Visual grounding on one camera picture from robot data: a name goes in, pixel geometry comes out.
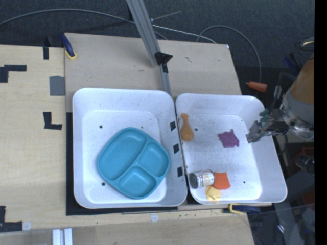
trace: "blue plate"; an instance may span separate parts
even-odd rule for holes
[[[149,196],[170,168],[168,152],[137,128],[125,128],[109,140],[97,160],[98,172],[116,190],[133,199]]]

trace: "brown bottle-shaped object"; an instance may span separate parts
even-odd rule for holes
[[[183,126],[182,129],[180,130],[180,137],[184,141],[191,141],[194,137],[194,133],[189,124],[189,116],[185,113],[182,113],[181,117],[183,119]]]

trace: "red-orange toy piece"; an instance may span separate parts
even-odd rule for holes
[[[227,173],[214,173],[215,182],[213,183],[213,187],[219,190],[224,190],[230,188],[230,183],[227,177]]]

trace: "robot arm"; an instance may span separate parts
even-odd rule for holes
[[[280,108],[273,109],[280,94],[281,88],[277,85],[273,103],[260,114],[260,121],[254,121],[246,135],[249,143],[289,131],[304,140],[314,138],[314,54],[283,96]]]

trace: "can label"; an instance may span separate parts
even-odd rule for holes
[[[199,187],[213,185],[215,182],[215,176],[210,170],[199,171],[194,174],[197,177]]]

